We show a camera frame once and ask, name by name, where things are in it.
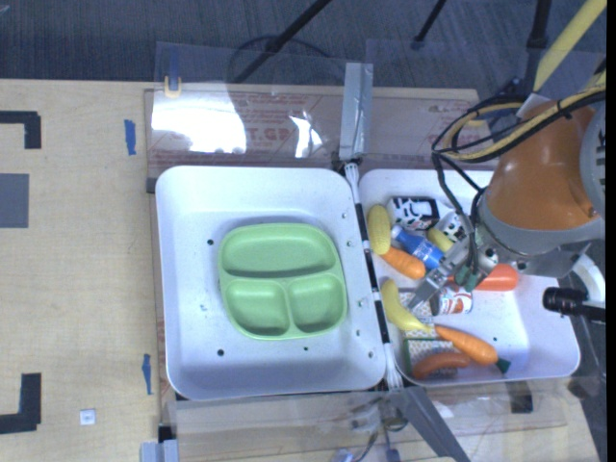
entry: floor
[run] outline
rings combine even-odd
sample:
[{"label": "floor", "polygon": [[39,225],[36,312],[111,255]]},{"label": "floor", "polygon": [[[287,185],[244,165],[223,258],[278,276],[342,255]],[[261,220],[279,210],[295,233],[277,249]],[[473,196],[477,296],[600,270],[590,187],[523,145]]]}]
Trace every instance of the floor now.
[{"label": "floor", "polygon": [[[150,81],[157,77],[157,44],[263,46],[261,37],[278,35],[315,1],[0,0],[0,78]],[[415,49],[413,38],[436,1],[333,0],[283,52],[373,63],[378,86],[474,88],[481,98],[524,75],[536,0],[448,0]],[[584,1],[552,0],[549,42]],[[605,50],[603,11],[542,93],[567,95],[583,86]],[[206,64],[198,74],[219,79]],[[590,251],[604,270],[604,244]],[[584,360],[571,388],[584,398],[606,460],[605,329],[575,325]]]}]

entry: toy carrot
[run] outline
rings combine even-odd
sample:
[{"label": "toy carrot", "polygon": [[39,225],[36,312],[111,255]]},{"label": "toy carrot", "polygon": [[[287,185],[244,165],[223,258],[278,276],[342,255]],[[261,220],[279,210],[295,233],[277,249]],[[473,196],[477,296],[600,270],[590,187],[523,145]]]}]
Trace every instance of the toy carrot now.
[{"label": "toy carrot", "polygon": [[518,285],[520,274],[510,265],[496,264],[492,271],[475,287],[477,291],[512,291]]},{"label": "toy carrot", "polygon": [[442,368],[466,368],[471,358],[462,352],[446,351],[431,354],[413,367],[413,376],[423,380]]},{"label": "toy carrot", "polygon": [[434,325],[435,332],[445,341],[450,341],[454,347],[468,354],[471,359],[483,366],[497,365],[503,373],[509,368],[509,362],[499,358],[494,347],[485,341],[466,332],[453,330],[443,325]]},{"label": "toy carrot", "polygon": [[424,262],[394,246],[390,246],[390,248],[380,256],[398,272],[411,279],[422,279],[425,276]]}]

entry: black cable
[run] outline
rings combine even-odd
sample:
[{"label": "black cable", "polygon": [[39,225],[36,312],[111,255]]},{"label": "black cable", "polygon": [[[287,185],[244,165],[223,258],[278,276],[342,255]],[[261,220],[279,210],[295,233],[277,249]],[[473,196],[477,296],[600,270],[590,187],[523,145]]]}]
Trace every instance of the black cable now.
[{"label": "black cable", "polygon": [[513,149],[515,146],[519,145],[526,139],[540,132],[541,130],[546,128],[548,125],[562,118],[563,116],[565,117],[569,116],[571,112],[575,110],[578,110],[580,108],[583,108],[584,106],[588,106],[588,105],[591,105],[598,101],[603,101],[603,100],[605,100],[605,92],[599,92],[597,94],[592,94],[591,96],[583,98],[579,100],[577,103],[572,104],[568,106],[567,108],[563,108],[562,110],[559,110],[558,112],[556,112],[554,115],[550,116],[549,118],[546,118],[545,120],[543,120],[542,122],[538,123],[536,126],[531,128],[530,130],[528,130],[528,132],[525,132],[524,134],[522,134],[519,138],[515,139],[514,141],[510,142],[507,145],[504,145],[501,149],[496,150],[493,153],[486,154],[485,156],[480,156],[478,158],[465,160],[465,162],[469,164],[478,164],[478,163],[484,163],[486,161],[491,161],[493,159],[496,159],[502,154],[504,154],[505,152],[508,152],[509,150]]},{"label": "black cable", "polygon": [[[458,170],[460,169],[455,163],[450,163],[447,158],[445,158],[445,156],[441,156],[438,152],[432,152],[432,164],[434,165],[434,168],[436,169],[436,173],[437,173],[437,177],[439,180],[439,185],[441,187],[441,190],[445,193],[445,195],[447,196],[449,202],[451,202],[451,204],[453,205],[453,207],[455,208],[456,213],[458,213],[460,215],[461,218],[464,217],[464,210],[462,209],[462,206],[460,205],[460,202],[458,201],[458,199],[455,197],[455,195],[453,194],[453,192],[449,189],[448,185],[447,185],[447,180],[445,179],[445,171],[443,170],[443,165],[442,165],[442,161],[447,162],[450,166],[454,167],[454,169]],[[466,173],[464,173],[464,178],[465,180],[471,180],[470,177],[468,177],[468,175]],[[480,188],[475,182],[472,182],[472,186],[477,187],[477,194],[474,197],[474,202],[476,200],[479,199],[480,194],[482,193],[482,188]],[[469,269],[471,269],[471,274],[475,274],[477,272],[478,269],[478,255],[477,255],[477,245],[476,245],[476,241],[475,241],[475,225],[473,224],[473,222],[471,221],[471,225],[472,225],[472,229],[473,231],[471,231],[470,234],[468,234],[468,238],[469,238],[469,252],[467,254],[467,258],[466,258],[466,265],[467,267],[469,267]]]},{"label": "black cable", "polygon": [[462,176],[462,178],[464,178],[464,181],[471,185],[471,187],[473,187],[476,191],[481,190],[481,187],[477,183],[475,183],[475,181],[464,171],[464,169],[458,166],[454,161],[448,159],[446,156],[441,156],[441,159],[445,161],[448,165],[450,165],[453,169],[455,169],[455,171],[460,176]]},{"label": "black cable", "polygon": [[396,418],[394,420],[387,420],[387,422],[383,422],[383,427],[386,431],[391,431],[392,433],[398,433],[402,431],[406,426],[408,426],[408,420],[405,418]]},{"label": "black cable", "polygon": [[597,68],[595,68],[593,75],[597,75],[598,73],[604,72],[606,68],[607,68],[607,57],[603,57],[603,60],[601,60],[601,63],[597,65]]},{"label": "black cable", "polygon": [[[492,96],[489,97],[483,101],[480,101],[479,103],[475,104],[474,106],[472,106],[471,108],[469,108],[466,113],[464,114],[464,116],[469,115],[471,113],[475,113],[475,112],[479,112],[484,108],[487,108],[489,106],[497,106],[499,104],[507,104],[507,103],[519,103],[519,105],[517,106],[512,106],[511,108],[507,108],[507,109],[503,109],[503,110],[496,110],[493,112],[488,112],[485,115],[480,115],[478,116],[476,119],[488,119],[491,117],[494,117],[495,119],[500,119],[501,117],[504,116],[509,116],[511,115],[511,112],[518,110],[520,108],[520,106],[522,106],[525,102],[525,98],[518,95],[518,94],[500,94],[500,95],[496,95],[496,96]],[[512,127],[506,127],[504,129],[504,131],[506,131],[507,129],[513,128]],[[453,138],[451,139],[451,144],[454,148],[457,149],[457,143],[458,143],[458,138],[460,136],[462,129],[460,129],[458,132],[455,133],[455,135],[453,136]],[[479,145],[480,143],[482,143],[483,141],[490,141],[492,140],[497,134],[491,133],[490,136],[488,137],[484,137],[484,140],[479,140],[479,141],[475,141],[477,142],[477,145]]]},{"label": "black cable", "polygon": [[317,0],[308,9],[306,9],[287,29],[285,29],[276,38],[271,39],[266,47],[252,63],[250,63],[232,82],[240,84],[250,77],[266,60],[272,55],[278,53],[282,47],[301,29],[310,22],[315,15],[325,8],[332,0]]},{"label": "black cable", "polygon": [[464,116],[467,116],[467,115],[470,115],[472,113],[478,112],[478,111],[482,110],[483,108],[487,108],[488,106],[496,106],[496,105],[499,105],[499,104],[515,103],[515,102],[520,103],[520,106],[522,106],[522,104],[524,103],[524,100],[521,100],[520,96],[517,96],[517,95],[497,95],[497,96],[492,96],[492,97],[490,97],[488,99],[485,99],[484,101],[481,101],[481,102],[477,103],[476,105],[474,105],[471,108],[469,108],[468,110],[466,110],[466,112],[464,112],[463,115],[461,115],[458,118],[454,119],[447,127],[445,127],[445,129],[443,129],[443,131],[439,134],[439,136],[436,138],[436,140],[432,143],[432,146],[431,146],[432,150],[436,150],[436,146],[443,139],[443,137],[447,134],[449,129],[460,118],[463,118]]},{"label": "black cable", "polygon": [[[541,121],[540,123],[538,123],[537,125],[535,125],[533,128],[529,129],[527,132],[524,132],[519,138],[511,141],[510,143],[508,143],[507,145],[504,145],[502,148],[493,151],[489,154],[486,154],[484,156],[480,156],[474,159],[468,159],[468,160],[464,160],[465,163],[469,163],[469,164],[478,164],[478,163],[484,163],[486,161],[491,161],[497,157],[499,157],[500,155],[504,154],[505,152],[511,150],[513,147],[515,147],[516,145],[520,144],[521,142],[525,141],[526,139],[530,138],[531,136],[535,135],[536,133],[538,133],[539,131],[543,130],[544,128],[546,128],[548,125],[552,124],[553,122],[557,121],[558,119],[562,118],[563,116],[567,117],[571,115],[571,112],[578,110],[579,108],[583,108],[584,106],[588,106],[590,104],[596,103],[598,101],[602,101],[605,100],[605,91],[601,91],[601,92],[596,92],[594,94],[591,94],[587,97],[584,97],[582,99],[580,99],[579,101],[569,105],[566,108],[562,108],[561,110],[557,111],[556,113],[554,113],[553,115],[549,116],[548,118],[544,119],[543,121]],[[474,109],[470,109],[469,112],[473,113],[478,111],[477,108]],[[459,118],[457,118],[456,120],[454,120],[452,123],[449,124],[449,126],[438,136],[437,140],[432,144],[432,150],[436,153],[438,153],[439,155],[445,155],[448,152],[456,152],[459,153],[460,150],[464,150],[464,149],[468,149],[470,147],[479,145],[481,143],[484,143],[488,140],[492,140],[493,139],[493,135],[484,137],[482,139],[479,139],[477,141],[471,141],[465,145],[462,146],[456,146],[456,148],[452,148],[452,147],[447,147],[444,149],[437,149],[436,145],[438,145],[438,142],[447,134],[447,132],[449,131],[449,129],[451,128],[451,126],[453,124],[455,124],[457,121],[460,120],[460,118],[463,118],[464,116],[466,116],[468,114],[468,112],[466,112],[464,115],[460,116]],[[511,129],[514,127],[520,127],[522,124],[524,124],[525,122],[528,122],[528,120],[524,120],[523,122],[518,123],[517,125],[513,125],[511,127],[507,127],[507,129]]]},{"label": "black cable", "polygon": [[[478,214],[478,208],[479,208],[479,200],[481,198],[481,196],[484,194],[485,192],[485,188],[479,189],[477,191],[477,193],[475,194],[475,196],[473,197],[473,202],[471,203],[471,224],[473,225],[473,227],[477,227],[477,214]],[[471,268],[471,274],[477,274],[477,272],[479,271],[479,257],[478,257],[478,250],[477,250],[477,243],[476,243],[476,239],[475,239],[475,232],[471,235],[471,239],[470,239],[470,243],[473,244],[473,250],[469,251],[470,254],[472,254],[473,259],[470,260],[470,268]]]},{"label": "black cable", "polygon": [[[240,46],[238,46],[236,48],[236,50],[233,52],[233,54],[231,55],[231,58],[229,58],[229,62],[228,62],[228,65],[227,65],[226,81],[227,82],[232,82],[233,81],[233,78],[232,78],[233,77],[233,75],[232,75],[233,65],[234,65],[234,62],[237,60],[238,55],[240,55],[244,51],[250,51],[249,50],[250,46],[252,46],[253,44],[255,44],[255,43],[259,42],[259,41],[264,41],[266,39],[274,39],[274,38],[276,38],[276,35],[262,35],[262,36],[259,36],[257,38],[249,39],[248,41],[245,41]],[[314,44],[312,44],[312,43],[310,43],[308,41],[305,41],[303,39],[291,38],[291,39],[289,39],[289,42],[295,43],[295,44],[299,44],[301,46],[304,46],[305,48],[308,48],[308,49],[314,51],[315,53],[317,53],[318,55],[323,56],[326,59],[332,58],[331,55],[329,55],[327,52],[325,52],[322,49],[320,49],[318,46],[316,46],[316,45],[314,45]]]},{"label": "black cable", "polygon": [[[502,116],[509,116],[509,115],[511,115],[512,111],[518,110],[518,109],[519,109],[519,107],[507,108],[508,113],[506,113],[505,115],[502,115]],[[486,116],[489,116],[491,113],[495,113],[495,112],[490,112],[487,115],[479,115],[479,116],[477,116],[475,118],[475,120],[485,119]],[[459,147],[458,146],[458,139],[459,139],[459,137],[460,137],[460,135],[462,133],[462,129],[464,128],[464,127],[462,127],[451,138],[451,147],[449,147],[449,149],[451,149],[451,151],[453,151],[453,152],[458,152],[459,149],[468,149],[469,147],[474,147],[476,145],[481,145],[482,143],[484,143],[486,141],[493,141],[494,139],[498,138],[501,134],[503,134],[507,130],[512,130],[512,129],[518,127],[520,124],[521,124],[521,122],[519,121],[519,122],[516,122],[513,125],[509,125],[508,127],[504,127],[502,129],[498,130],[497,132],[492,132],[491,131],[490,135],[488,135],[486,137],[483,137],[481,139],[478,139],[476,141],[471,141],[469,143],[465,143],[462,147]]]},{"label": "black cable", "polygon": [[368,444],[364,448],[364,451],[362,451],[362,453],[360,453],[357,458],[353,458],[352,462],[361,462],[362,460],[364,460],[366,458],[366,455],[368,455],[368,452],[371,450],[372,446],[376,442],[377,438],[378,432],[375,431],[372,435],[370,435],[370,439],[368,440]]}]

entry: green object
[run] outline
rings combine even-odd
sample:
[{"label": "green object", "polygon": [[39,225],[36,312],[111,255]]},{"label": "green object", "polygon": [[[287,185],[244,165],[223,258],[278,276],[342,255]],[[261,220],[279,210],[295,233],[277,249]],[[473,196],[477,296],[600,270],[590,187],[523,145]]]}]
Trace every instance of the green object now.
[{"label": "green object", "polygon": [[510,366],[511,366],[511,361],[507,361],[506,359],[499,358],[499,361],[497,361],[497,368],[500,370],[502,374],[507,373]]},{"label": "green object", "polygon": [[304,223],[269,223],[230,231],[218,253],[229,320],[255,339],[297,339],[337,327],[347,288],[336,246]]}]

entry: white tray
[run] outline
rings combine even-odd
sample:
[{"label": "white tray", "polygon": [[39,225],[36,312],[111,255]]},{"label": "white tray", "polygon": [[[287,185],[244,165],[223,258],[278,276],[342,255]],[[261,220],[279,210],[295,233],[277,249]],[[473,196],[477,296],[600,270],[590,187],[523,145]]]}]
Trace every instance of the white tray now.
[{"label": "white tray", "polygon": [[[491,173],[470,173],[480,185]],[[473,192],[457,175],[449,185],[468,210]],[[376,169],[360,181],[364,210],[392,195],[443,200],[431,170]],[[385,357],[371,295],[350,187],[334,171],[318,168],[173,167],[156,186],[167,375],[173,389],[194,400],[367,390],[385,376]],[[228,231],[260,222],[308,222],[325,231],[341,257],[348,312],[323,335],[258,340],[239,332],[226,317],[218,288],[218,244]],[[379,282],[417,285],[374,258]],[[542,306],[555,279],[522,276],[508,293],[474,293],[468,315],[437,322],[466,330],[494,344],[511,362],[506,375],[471,366],[454,379],[427,387],[568,376],[579,348],[568,318]],[[389,326],[403,365],[402,337]]]},{"label": "white tray", "polygon": [[[489,171],[468,171],[468,174],[480,186],[486,186],[492,175]],[[447,181],[468,213],[475,191],[452,171],[448,172]],[[433,170],[376,169],[369,171],[360,181],[360,196],[366,212],[374,204],[385,204],[394,195],[424,195],[448,202]],[[412,288],[418,284],[392,270],[376,257],[374,270],[379,284],[389,277],[396,281],[399,288]],[[558,286],[557,280],[521,275],[514,291],[473,292],[471,313],[435,318],[435,323],[464,330],[492,344],[500,357],[511,362],[505,375],[496,367],[477,365],[459,370],[457,377],[452,379],[414,381],[429,387],[532,380],[572,374],[580,360],[578,340],[568,317],[543,307],[543,292],[550,286]],[[398,366],[402,367],[402,336],[391,325],[389,331],[397,351]]]},{"label": "white tray", "polygon": [[[176,392],[202,400],[356,391],[384,377],[370,278],[344,178],[317,168],[173,167],[158,180],[156,202],[167,375]],[[236,227],[285,221],[314,224],[333,240],[345,275],[346,318],[306,339],[246,337],[224,310],[218,244]]]}]

